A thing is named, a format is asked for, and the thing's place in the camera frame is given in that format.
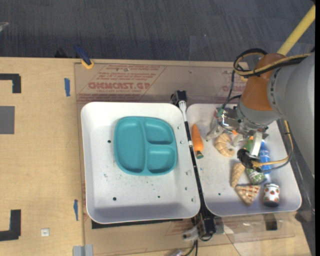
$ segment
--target toy carrot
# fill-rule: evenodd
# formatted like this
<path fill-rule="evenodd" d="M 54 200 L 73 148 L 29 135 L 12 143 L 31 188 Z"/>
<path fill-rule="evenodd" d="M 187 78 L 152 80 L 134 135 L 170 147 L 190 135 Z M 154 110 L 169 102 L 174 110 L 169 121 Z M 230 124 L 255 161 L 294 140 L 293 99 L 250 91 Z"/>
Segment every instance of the toy carrot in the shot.
<path fill-rule="evenodd" d="M 195 157 L 197 159 L 203 158 L 204 155 L 201 153 L 201 151 L 204 149 L 204 143 L 202 141 L 198 126 L 196 124 L 194 124 L 192 127 L 191 139 L 192 139 L 193 148 L 195 151 Z"/>

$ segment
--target turquoise compartment tray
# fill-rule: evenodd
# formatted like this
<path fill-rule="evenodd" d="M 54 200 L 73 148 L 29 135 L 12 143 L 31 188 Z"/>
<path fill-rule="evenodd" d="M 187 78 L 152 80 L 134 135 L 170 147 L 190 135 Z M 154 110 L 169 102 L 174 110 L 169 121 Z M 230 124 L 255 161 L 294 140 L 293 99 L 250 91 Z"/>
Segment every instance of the turquoise compartment tray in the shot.
<path fill-rule="evenodd" d="M 164 120 L 127 116 L 114 130 L 114 155 L 119 168 L 138 176 L 164 175 L 177 163 L 174 131 Z"/>

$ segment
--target wooden table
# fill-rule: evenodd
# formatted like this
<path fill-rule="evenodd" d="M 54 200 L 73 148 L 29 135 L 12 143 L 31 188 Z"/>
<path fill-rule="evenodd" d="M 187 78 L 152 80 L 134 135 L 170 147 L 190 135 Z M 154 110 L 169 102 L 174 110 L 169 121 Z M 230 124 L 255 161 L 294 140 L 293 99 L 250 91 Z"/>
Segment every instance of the wooden table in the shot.
<path fill-rule="evenodd" d="M 186 65 L 183 61 L 93 61 Z M 0 106 L 14 106 L 14 134 L 0 134 L 0 232 L 10 229 L 11 210 L 21 210 L 21 234 L 18 239 L 0 241 L 0 256 L 70 256 L 74 246 L 86 244 L 74 71 L 79 62 L 69 58 L 0 58 L 1 74 L 21 76 L 21 93 L 12 92 L 12 81 L 0 80 Z M 70 96 L 66 96 L 64 78 L 70 80 Z M 310 255 L 301 224 L 294 217 L 288 223 L 293 236 L 211 246 L 200 243 L 198 255 Z M 49 236 L 42 236 L 42 229 L 47 228 Z M 117 234 L 124 230 L 113 229 Z M 149 239 L 156 243 L 152 236 Z M 163 249 L 143 255 L 163 256 L 168 252 L 165 244 Z M 132 253 L 124 249 L 122 254 Z"/>

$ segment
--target black corner marker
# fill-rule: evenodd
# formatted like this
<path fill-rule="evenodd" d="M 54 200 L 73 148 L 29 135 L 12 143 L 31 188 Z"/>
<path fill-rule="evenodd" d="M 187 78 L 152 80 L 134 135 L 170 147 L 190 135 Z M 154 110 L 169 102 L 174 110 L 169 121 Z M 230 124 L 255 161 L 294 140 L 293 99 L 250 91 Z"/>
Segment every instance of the black corner marker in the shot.
<path fill-rule="evenodd" d="M 11 210 L 9 230 L 0 231 L 0 242 L 17 240 L 21 236 L 21 210 Z"/>
<path fill-rule="evenodd" d="M 4 74 L 0 73 L 0 80 L 11 80 L 12 81 L 12 93 L 21 93 L 21 76 L 19 74 Z"/>

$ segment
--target white square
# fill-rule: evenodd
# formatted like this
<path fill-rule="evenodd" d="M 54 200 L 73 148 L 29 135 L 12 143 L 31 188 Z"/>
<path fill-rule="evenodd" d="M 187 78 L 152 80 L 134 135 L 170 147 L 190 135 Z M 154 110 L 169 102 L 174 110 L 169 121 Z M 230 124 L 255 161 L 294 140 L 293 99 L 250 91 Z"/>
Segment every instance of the white square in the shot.
<path fill-rule="evenodd" d="M 42 236 L 42 237 L 48 237 L 48 236 L 50 236 L 50 229 L 49 229 L 49 228 L 42 228 L 42 229 L 41 229 L 41 236 Z"/>

